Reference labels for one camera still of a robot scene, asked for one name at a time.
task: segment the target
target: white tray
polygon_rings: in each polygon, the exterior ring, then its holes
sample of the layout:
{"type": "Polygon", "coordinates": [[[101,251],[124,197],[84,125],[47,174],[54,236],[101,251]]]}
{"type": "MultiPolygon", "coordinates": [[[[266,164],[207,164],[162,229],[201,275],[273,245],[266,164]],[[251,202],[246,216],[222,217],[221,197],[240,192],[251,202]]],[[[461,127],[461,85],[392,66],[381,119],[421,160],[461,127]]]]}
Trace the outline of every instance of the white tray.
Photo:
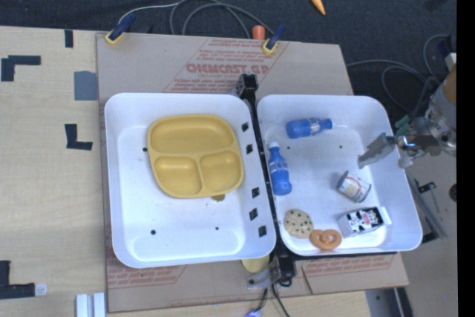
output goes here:
{"type": "Polygon", "coordinates": [[[117,94],[105,105],[105,133],[112,244],[125,265],[241,260],[272,251],[272,213],[251,115],[242,100],[211,94],[117,94]],[[244,179],[222,201],[173,198],[154,179],[143,151],[148,128],[159,118],[181,114],[218,115],[236,133],[244,179]]]}
{"type": "Polygon", "coordinates": [[[258,103],[258,115],[265,148],[269,142],[278,141],[289,166],[292,192],[276,196],[275,208],[282,240],[291,251],[303,256],[351,255],[407,251],[420,244],[422,228],[405,172],[398,167],[398,150],[358,169],[358,155],[380,133],[393,135],[379,102],[360,96],[271,95],[258,103]],[[307,117],[330,118],[333,128],[313,137],[288,138],[286,123],[307,117]],[[346,170],[373,185],[362,203],[335,190],[346,170]],[[371,206],[385,206],[392,224],[346,238],[333,251],[322,252],[309,239],[292,237],[282,224],[286,211],[296,208],[310,215],[315,229],[339,231],[337,219],[341,215],[371,206]]]}

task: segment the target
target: silver can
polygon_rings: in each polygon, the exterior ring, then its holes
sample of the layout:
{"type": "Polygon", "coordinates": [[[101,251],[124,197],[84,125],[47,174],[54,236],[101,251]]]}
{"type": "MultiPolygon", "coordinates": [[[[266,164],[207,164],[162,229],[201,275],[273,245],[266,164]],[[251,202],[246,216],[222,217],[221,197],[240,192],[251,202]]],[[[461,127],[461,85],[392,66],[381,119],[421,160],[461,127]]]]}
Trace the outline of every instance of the silver can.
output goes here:
{"type": "Polygon", "coordinates": [[[368,192],[371,189],[371,184],[362,180],[360,177],[345,171],[336,184],[336,190],[351,198],[356,203],[363,202],[368,192]]]}

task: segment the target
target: light wood surface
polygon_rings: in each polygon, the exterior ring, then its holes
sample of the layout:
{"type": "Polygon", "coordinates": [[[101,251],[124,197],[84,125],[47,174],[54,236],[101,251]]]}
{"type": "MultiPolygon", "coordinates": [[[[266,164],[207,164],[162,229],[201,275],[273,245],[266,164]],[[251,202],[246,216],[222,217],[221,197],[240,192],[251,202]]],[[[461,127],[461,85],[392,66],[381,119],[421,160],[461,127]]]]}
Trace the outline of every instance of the light wood surface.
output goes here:
{"type": "MultiPolygon", "coordinates": [[[[93,31],[0,27],[0,57],[40,55],[0,82],[0,260],[10,283],[44,283],[47,295],[0,300],[0,316],[74,316],[80,293],[105,291],[99,106],[75,101],[73,75],[96,71],[93,31]],[[66,149],[65,124],[91,151],[66,149]]],[[[296,316],[369,316],[364,292],[285,298],[296,316]]],[[[184,307],[121,316],[244,316],[255,302],[184,307]]],[[[282,316],[269,300],[265,316],[282,316]]]]}

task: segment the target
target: cookie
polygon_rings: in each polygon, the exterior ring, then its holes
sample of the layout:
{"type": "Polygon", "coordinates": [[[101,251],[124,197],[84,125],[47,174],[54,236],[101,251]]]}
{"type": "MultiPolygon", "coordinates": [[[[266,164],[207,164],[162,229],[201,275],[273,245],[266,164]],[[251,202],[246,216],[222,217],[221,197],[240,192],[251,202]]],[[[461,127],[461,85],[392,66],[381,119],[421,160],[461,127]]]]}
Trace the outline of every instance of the cookie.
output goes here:
{"type": "Polygon", "coordinates": [[[313,223],[306,212],[299,209],[290,209],[285,213],[285,230],[295,238],[308,238],[313,230],[313,223]]]}

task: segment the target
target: pretzel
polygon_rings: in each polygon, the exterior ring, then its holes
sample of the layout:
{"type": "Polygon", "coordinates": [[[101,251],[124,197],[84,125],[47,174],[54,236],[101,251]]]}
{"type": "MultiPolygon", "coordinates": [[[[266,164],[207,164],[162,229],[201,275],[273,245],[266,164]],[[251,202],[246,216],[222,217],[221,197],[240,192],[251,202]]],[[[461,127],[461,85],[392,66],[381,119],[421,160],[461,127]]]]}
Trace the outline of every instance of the pretzel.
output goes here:
{"type": "Polygon", "coordinates": [[[319,249],[327,251],[335,249],[341,243],[341,234],[333,229],[330,230],[313,230],[310,233],[310,241],[319,249]]]}

